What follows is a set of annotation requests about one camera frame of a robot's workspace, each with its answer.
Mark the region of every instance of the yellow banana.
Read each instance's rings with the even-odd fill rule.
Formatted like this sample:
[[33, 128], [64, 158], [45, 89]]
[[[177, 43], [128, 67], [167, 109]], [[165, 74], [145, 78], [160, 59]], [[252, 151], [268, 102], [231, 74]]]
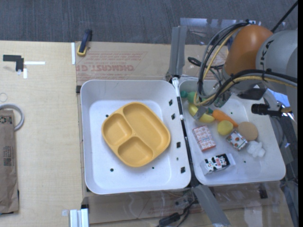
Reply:
[[[191, 116], [194, 116], [196, 114], [196, 112], [198, 111], [198, 108], [196, 105], [192, 104], [192, 103], [188, 103], [188, 111], [190, 113]], [[203, 114], [201, 116], [201, 118], [199, 119], [200, 122], [202, 123], [211, 123], [215, 120], [214, 117], [212, 117], [209, 114]]]

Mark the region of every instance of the white tray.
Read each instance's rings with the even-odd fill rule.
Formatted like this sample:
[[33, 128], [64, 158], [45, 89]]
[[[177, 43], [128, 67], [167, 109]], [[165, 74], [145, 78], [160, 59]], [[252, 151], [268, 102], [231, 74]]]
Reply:
[[[211, 90], [215, 82], [206, 81], [205, 90]], [[187, 92], [196, 90], [197, 81], [187, 80], [180, 84], [180, 91]], [[279, 149], [270, 118], [267, 115], [258, 115], [251, 112], [252, 104], [264, 103], [264, 100], [253, 101], [240, 99], [236, 95], [232, 95], [226, 104], [220, 108], [223, 112], [230, 115], [237, 123], [243, 121], [252, 122], [258, 129], [258, 138], [256, 141], [263, 143], [266, 151], [264, 157], [254, 158], [247, 152], [247, 148], [241, 151], [234, 149], [226, 141], [226, 137], [219, 135], [217, 132], [217, 123], [201, 123], [195, 121], [188, 112], [188, 101], [182, 99], [183, 114], [191, 154], [194, 164], [194, 170], [197, 179], [204, 185], [225, 185], [238, 183], [255, 183], [267, 181], [279, 181], [285, 176], [285, 164]], [[207, 125], [211, 135], [216, 143], [216, 147], [202, 152], [197, 143], [192, 129], [202, 125]], [[225, 170], [204, 175], [200, 167], [200, 162], [208, 157], [212, 157], [222, 153], [231, 153], [236, 165]]]
[[[188, 186], [191, 173], [187, 150], [176, 92], [170, 83], [163, 80], [90, 80], [82, 85], [80, 95], [85, 182], [92, 192], [113, 194], [173, 190]], [[168, 148], [142, 167], [125, 165], [101, 134], [106, 115], [133, 101], [150, 107], [171, 135]]]

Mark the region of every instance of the gray carpet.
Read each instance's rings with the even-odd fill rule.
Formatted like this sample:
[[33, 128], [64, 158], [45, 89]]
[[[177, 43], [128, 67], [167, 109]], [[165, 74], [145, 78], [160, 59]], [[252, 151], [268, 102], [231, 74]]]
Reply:
[[[272, 29], [297, 0], [0, 0], [0, 40], [170, 44], [181, 18], [256, 20]], [[298, 27], [297, 7], [279, 29]], [[187, 44], [196, 39], [188, 38]]]

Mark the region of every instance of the wooden table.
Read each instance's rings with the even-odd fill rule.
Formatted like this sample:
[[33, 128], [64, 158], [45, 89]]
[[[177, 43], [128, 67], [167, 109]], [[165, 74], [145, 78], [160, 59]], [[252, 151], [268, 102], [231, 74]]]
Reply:
[[[25, 115], [24, 125], [16, 132], [19, 211], [0, 216], [0, 226], [68, 227], [68, 211], [80, 209], [83, 200], [77, 82], [71, 43], [0, 41], [0, 49], [2, 54], [21, 55], [24, 61], [45, 61], [45, 65], [27, 65], [27, 79], [17, 74], [14, 62], [0, 61], [0, 93], [8, 97], [4, 103], [17, 104]], [[290, 226], [292, 221], [282, 191], [277, 197], [278, 205], [224, 212], [234, 226], [251, 226], [249, 223], [254, 223], [256, 216], [264, 226], [269, 223]], [[92, 226], [152, 227], [158, 220]], [[207, 215], [201, 213], [190, 215], [184, 226], [189, 223], [212, 226]]]

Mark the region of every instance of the brown paper bag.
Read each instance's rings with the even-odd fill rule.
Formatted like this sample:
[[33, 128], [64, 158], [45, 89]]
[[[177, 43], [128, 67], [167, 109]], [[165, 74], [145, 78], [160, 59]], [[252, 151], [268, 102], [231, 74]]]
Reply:
[[0, 213], [19, 208], [13, 110], [0, 110]]

